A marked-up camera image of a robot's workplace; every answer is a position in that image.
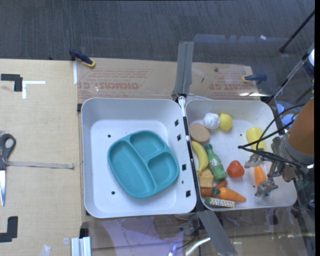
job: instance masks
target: white plastic tray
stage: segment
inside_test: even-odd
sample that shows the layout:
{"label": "white plastic tray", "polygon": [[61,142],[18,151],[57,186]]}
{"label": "white plastic tray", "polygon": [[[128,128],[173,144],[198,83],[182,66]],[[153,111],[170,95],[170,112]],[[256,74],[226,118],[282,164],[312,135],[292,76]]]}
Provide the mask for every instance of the white plastic tray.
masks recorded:
{"label": "white plastic tray", "polygon": [[[197,197],[179,105],[170,99],[90,98],[81,109],[84,205],[96,218],[182,214]],[[141,130],[157,133],[179,163],[177,179],[147,198],[121,187],[108,164],[112,143]]]}
{"label": "white plastic tray", "polygon": [[[246,130],[251,127],[258,126],[261,131],[264,131],[274,116],[270,107],[257,100],[202,100],[194,99],[189,101],[185,106],[188,125],[193,123],[203,124],[203,118],[206,113],[227,113],[233,119],[232,128],[229,131],[224,131],[220,128],[210,130],[209,142],[212,144],[213,151],[221,158],[224,169],[226,170],[229,163],[233,160],[238,160],[243,166],[249,160],[252,153],[243,149],[238,149],[238,146],[248,144],[246,138]],[[268,129],[265,135],[268,135],[277,130],[275,123]],[[264,141],[266,151],[272,152],[271,144],[275,136]],[[193,152],[195,167],[198,166],[198,159]],[[264,161],[264,166],[269,171],[271,162]],[[210,207],[204,204],[208,209],[213,211],[232,211],[255,208],[272,208],[272,207],[287,207],[293,205],[297,200],[297,191],[293,181],[285,182],[282,176],[275,177],[274,182],[278,188],[273,190],[267,197],[257,197],[255,193],[254,168],[245,168],[245,174],[240,178],[228,177],[227,187],[233,189],[244,197],[246,202],[236,202],[235,208],[217,208]]]}

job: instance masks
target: scissors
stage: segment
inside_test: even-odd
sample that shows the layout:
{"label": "scissors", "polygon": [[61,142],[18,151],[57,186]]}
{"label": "scissors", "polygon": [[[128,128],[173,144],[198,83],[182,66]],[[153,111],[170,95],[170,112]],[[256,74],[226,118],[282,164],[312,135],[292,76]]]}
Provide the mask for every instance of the scissors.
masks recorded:
{"label": "scissors", "polygon": [[6,199],[6,167],[7,159],[16,145],[16,139],[11,134],[0,134],[0,199],[1,205],[5,206]]}

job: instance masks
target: toy food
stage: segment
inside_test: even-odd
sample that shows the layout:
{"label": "toy food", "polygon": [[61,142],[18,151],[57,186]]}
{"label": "toy food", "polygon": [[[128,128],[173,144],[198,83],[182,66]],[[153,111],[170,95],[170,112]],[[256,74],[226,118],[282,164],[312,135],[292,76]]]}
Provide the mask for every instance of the toy food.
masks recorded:
{"label": "toy food", "polygon": [[220,157],[214,153],[212,145],[208,144],[204,146],[206,151],[208,161],[209,161],[209,170],[212,172],[214,179],[219,182],[227,178],[227,173],[225,172],[224,166]]}
{"label": "toy food", "polygon": [[225,179],[222,179],[217,185],[214,186],[214,188],[220,189],[222,187],[226,187],[227,184],[228,184],[227,181]]}
{"label": "toy food", "polygon": [[219,115],[216,113],[207,113],[203,118],[203,125],[208,129],[217,129],[220,125]]}
{"label": "toy food", "polygon": [[224,131],[230,130],[233,123],[232,117],[226,113],[221,113],[219,115],[219,118],[220,118],[219,127]]}
{"label": "toy food", "polygon": [[[261,131],[261,129],[260,129],[259,127],[254,126],[254,127],[251,127],[251,128],[249,128],[249,129],[247,129],[247,130],[245,131],[245,135],[246,135],[246,138],[247,138],[247,140],[249,141],[249,143],[252,143],[252,142],[255,142],[255,141],[257,141],[257,140],[260,139],[260,137],[261,137],[261,135],[262,135],[262,131]],[[253,150],[256,150],[256,147],[257,147],[257,143],[251,145],[251,148],[252,148]],[[259,147],[259,149],[261,149],[261,148],[262,148],[263,150],[266,149],[266,148],[265,148],[265,143],[264,143],[263,140],[259,142],[258,147]]]}
{"label": "toy food", "polygon": [[259,186],[259,184],[267,178],[264,170],[262,169],[261,165],[257,165],[254,167],[254,179],[255,184]]}
{"label": "toy food", "polygon": [[191,141],[191,147],[195,151],[196,156],[198,157],[198,169],[196,170],[197,174],[200,174],[201,171],[206,168],[209,164],[209,159],[205,148],[194,140]]}
{"label": "toy food", "polygon": [[205,187],[205,188],[213,187],[214,176],[208,168],[205,168],[201,171],[201,173],[198,175],[198,180],[199,180],[200,187]]}
{"label": "toy food", "polygon": [[232,178],[239,178],[245,174],[245,169],[238,160],[233,160],[227,167],[226,173]]}
{"label": "toy food", "polygon": [[212,197],[212,187],[200,187],[200,195],[203,197]]}
{"label": "toy food", "polygon": [[229,208],[234,208],[236,203],[235,201],[223,200],[223,199],[214,198],[210,196],[205,196],[204,202],[212,206],[229,207]]}
{"label": "toy food", "polygon": [[240,202],[245,202],[247,200],[243,195],[227,187],[221,187],[219,189],[213,188],[211,194],[218,195],[221,199],[225,200]]}
{"label": "toy food", "polygon": [[210,133],[206,127],[204,127],[201,123],[193,123],[189,127],[190,137],[192,140],[205,143],[210,138]]}

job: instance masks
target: toy carrot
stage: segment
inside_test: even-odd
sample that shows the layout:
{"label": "toy carrot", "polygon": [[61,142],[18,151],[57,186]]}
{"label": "toy carrot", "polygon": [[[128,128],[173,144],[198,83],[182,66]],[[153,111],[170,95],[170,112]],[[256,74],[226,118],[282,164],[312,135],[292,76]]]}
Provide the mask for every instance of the toy carrot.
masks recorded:
{"label": "toy carrot", "polygon": [[260,182],[262,182],[267,178],[261,165],[257,165],[254,167],[254,178],[255,178],[255,184],[257,186],[259,186]]}
{"label": "toy carrot", "polygon": [[217,185],[214,186],[214,188],[220,189],[226,186],[227,186],[227,181],[225,179],[222,179]]}
{"label": "toy carrot", "polygon": [[212,187],[200,187],[200,195],[203,197],[212,197],[211,191]]}
{"label": "toy carrot", "polygon": [[231,200],[231,201],[240,201],[240,202],[244,202],[247,199],[242,196],[241,194],[239,194],[238,192],[227,188],[227,187],[221,187],[219,189],[216,189],[215,187],[212,189],[211,193],[213,195],[218,194],[218,196],[221,199],[225,199],[225,200]]}

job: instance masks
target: orange toy vegetable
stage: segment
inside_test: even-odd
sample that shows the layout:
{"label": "orange toy vegetable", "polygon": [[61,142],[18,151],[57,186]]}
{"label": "orange toy vegetable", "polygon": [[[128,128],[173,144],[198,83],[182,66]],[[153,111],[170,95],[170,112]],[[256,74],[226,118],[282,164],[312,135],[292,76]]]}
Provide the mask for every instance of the orange toy vegetable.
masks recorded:
{"label": "orange toy vegetable", "polygon": [[255,184],[257,186],[259,186],[260,182],[262,182],[267,178],[261,165],[257,165],[254,167],[254,178],[255,178]]}
{"label": "orange toy vegetable", "polygon": [[226,187],[227,184],[228,184],[227,181],[225,179],[222,179],[217,185],[214,186],[214,188],[220,189],[222,187]]}
{"label": "orange toy vegetable", "polygon": [[245,174],[245,169],[238,160],[233,160],[227,167],[226,173],[232,178],[239,178]]}
{"label": "orange toy vegetable", "polygon": [[238,192],[227,187],[221,187],[220,189],[213,188],[211,193],[213,195],[218,194],[218,196],[221,199],[225,199],[225,200],[240,201],[240,202],[244,202],[247,200],[244,196],[242,196]]}
{"label": "orange toy vegetable", "polygon": [[203,197],[212,197],[212,187],[200,187],[200,195]]}

